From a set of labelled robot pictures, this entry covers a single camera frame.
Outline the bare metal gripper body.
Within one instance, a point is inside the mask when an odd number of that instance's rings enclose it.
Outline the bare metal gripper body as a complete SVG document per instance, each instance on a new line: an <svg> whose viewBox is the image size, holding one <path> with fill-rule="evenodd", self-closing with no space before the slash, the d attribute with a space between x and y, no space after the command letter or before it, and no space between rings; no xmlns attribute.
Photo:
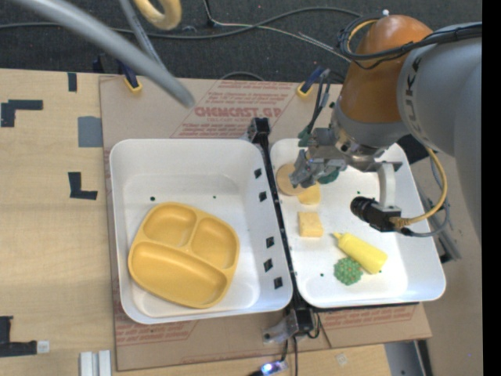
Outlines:
<svg viewBox="0 0 501 376"><path fill-rule="evenodd" d="M364 145L342 128L315 128L308 139L306 158L325 169L344 165L369 170L386 149Z"/></svg>

